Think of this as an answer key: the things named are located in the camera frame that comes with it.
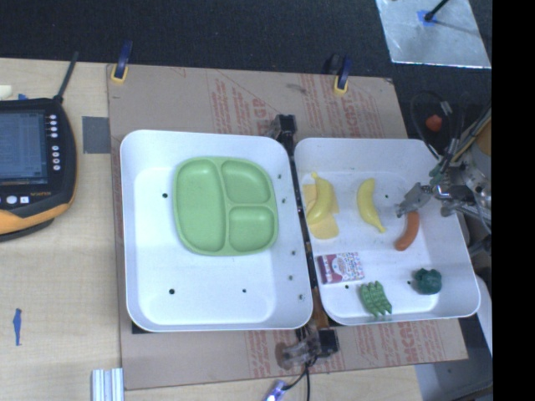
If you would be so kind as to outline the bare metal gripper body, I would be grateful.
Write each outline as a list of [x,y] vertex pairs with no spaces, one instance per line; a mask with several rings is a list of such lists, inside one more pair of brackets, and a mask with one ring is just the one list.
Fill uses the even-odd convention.
[[485,225],[492,223],[492,184],[487,176],[471,160],[462,160],[453,171],[456,185],[463,185],[469,191],[461,209],[478,218]]

